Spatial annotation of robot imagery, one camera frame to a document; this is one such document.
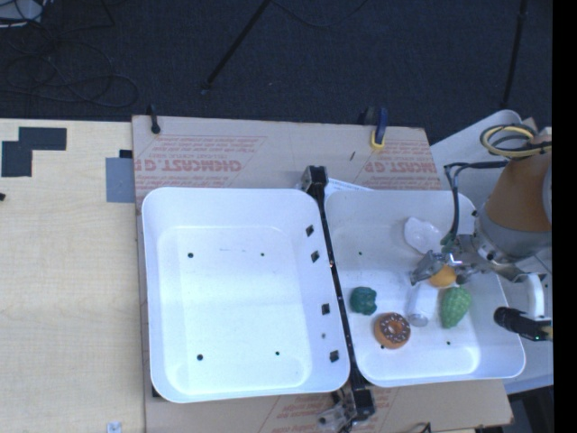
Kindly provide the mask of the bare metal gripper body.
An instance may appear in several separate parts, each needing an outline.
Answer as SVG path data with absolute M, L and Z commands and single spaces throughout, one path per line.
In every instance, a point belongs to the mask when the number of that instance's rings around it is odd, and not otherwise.
M 484 241 L 477 235 L 447 234 L 443 238 L 443 255 L 458 274 L 502 272 L 510 268 L 511 262 Z

